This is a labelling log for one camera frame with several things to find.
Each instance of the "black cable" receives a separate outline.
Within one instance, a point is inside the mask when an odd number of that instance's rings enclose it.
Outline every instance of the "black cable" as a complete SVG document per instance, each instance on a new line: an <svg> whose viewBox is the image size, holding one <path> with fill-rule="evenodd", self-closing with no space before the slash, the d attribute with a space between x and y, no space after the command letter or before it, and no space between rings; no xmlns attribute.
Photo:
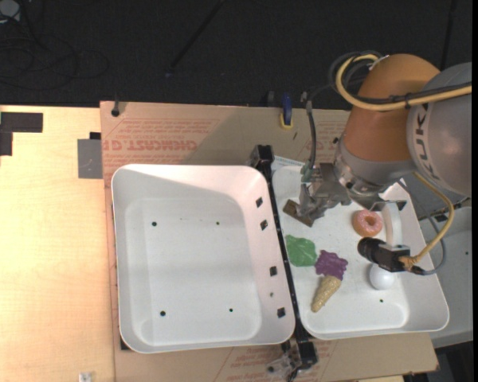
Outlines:
<svg viewBox="0 0 478 382"><path fill-rule="evenodd" d="M351 52L351 53L343 54L343 55L341 55L340 57L336 58L333 61L333 63L331 64L331 66L329 67L329 70L327 72L327 81L337 93L338 93L338 89L336 88L336 73L338 72L338 68L340 67L340 65L343 64L343 62L345 60L348 60L351 57L360 57L361 55L367 55L367 54L373 54L378 58L383 57L383 55L381 53L378 53L377 51L374 51L372 49L368 49L366 51L361 51L361 52L354 51L354 52Z"/></svg>
<svg viewBox="0 0 478 382"><path fill-rule="evenodd" d="M356 78L350 78L349 80L349 86L351 85L356 85L360 84L365 80L364 76L362 77L356 77ZM319 87L311 87L308 91L310 92L310 96L308 97L308 100L313 100L317 95L319 95L321 92L325 91L326 89L333 89L335 90L335 85L334 84L326 84L322 85Z"/></svg>
<svg viewBox="0 0 478 382"><path fill-rule="evenodd" d="M347 70L347 72L343 74L343 78L342 78L343 86L349 88L351 86L351 81L353 80L354 74L360 70L364 70L366 66L367 66L367 63L365 63L364 61L359 61L357 64L351 66ZM359 78L356 78L356 80L364 81L365 78L366 78L366 75L363 75L363 76L360 76Z"/></svg>
<svg viewBox="0 0 478 382"><path fill-rule="evenodd" d="M9 20L6 23L6 31L18 31L18 35L6 36L0 40L0 84L39 92L62 88L75 79L90 79L105 74L109 68L109 61L105 55L91 49L76 50L59 37L47 33L35 33L25 3L23 0L18 0L17 3L18 12L25 19L26 25L0 10L0 18ZM99 70L90 75L81 75L82 57L89 54L93 56L93 60L101 63ZM66 71L61 69L61 66L70 66L70 68ZM39 88L8 80L10 78L32 80L30 77L35 74L35 83L38 84L38 76L43 73L50 82L53 82L52 75L61 77L62 81Z"/></svg>
<svg viewBox="0 0 478 382"><path fill-rule="evenodd" d="M203 23L198 27L198 29L194 32L194 34L190 37L188 42L184 45L182 50L177 54L177 56L170 62L169 68L167 69L166 75L171 76L175 67L180 62L180 60L186 55L188 50L193 46L194 42L200 37L203 31L206 29L208 24L220 10L220 8L225 4L226 0L219 0L216 5L214 5L213 9L207 14L207 17L204 19Z"/></svg>
<svg viewBox="0 0 478 382"><path fill-rule="evenodd" d="M311 132L311 152L310 152L310 168L315 165L315 157L317 153L317 134L315 132L315 120L313 119L313 109L311 108L311 102L307 103L308 122L310 123Z"/></svg>
<svg viewBox="0 0 478 382"><path fill-rule="evenodd" d="M446 57L448 56L449 42L452 36L453 20L455 19L456 2L457 0L452 0L449 5L448 24L446 26L445 43L443 44L443 55L441 57L441 69L445 69L446 66Z"/></svg>

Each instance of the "donut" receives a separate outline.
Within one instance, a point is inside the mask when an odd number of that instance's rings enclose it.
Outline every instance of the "donut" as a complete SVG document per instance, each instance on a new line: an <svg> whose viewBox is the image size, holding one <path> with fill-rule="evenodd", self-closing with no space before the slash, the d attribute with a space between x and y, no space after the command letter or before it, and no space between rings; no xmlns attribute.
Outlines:
<svg viewBox="0 0 478 382"><path fill-rule="evenodd" d="M376 212L362 209L352 216L352 227L362 237L376 236L382 229L382 218Z"/></svg>

